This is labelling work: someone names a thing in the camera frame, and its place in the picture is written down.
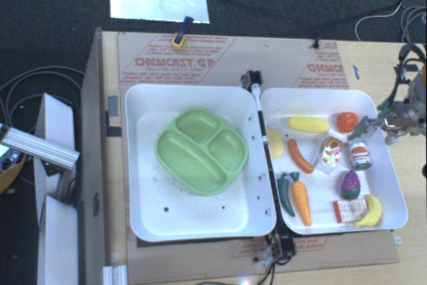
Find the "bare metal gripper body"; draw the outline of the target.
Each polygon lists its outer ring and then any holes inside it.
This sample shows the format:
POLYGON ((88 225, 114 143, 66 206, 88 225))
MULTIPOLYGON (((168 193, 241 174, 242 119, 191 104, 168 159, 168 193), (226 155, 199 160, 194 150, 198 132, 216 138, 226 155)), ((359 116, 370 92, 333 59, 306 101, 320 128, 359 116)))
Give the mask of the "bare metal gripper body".
POLYGON ((394 101, 384 117, 382 129, 391 137, 403 135, 426 136, 426 111, 420 104, 413 101, 394 101))

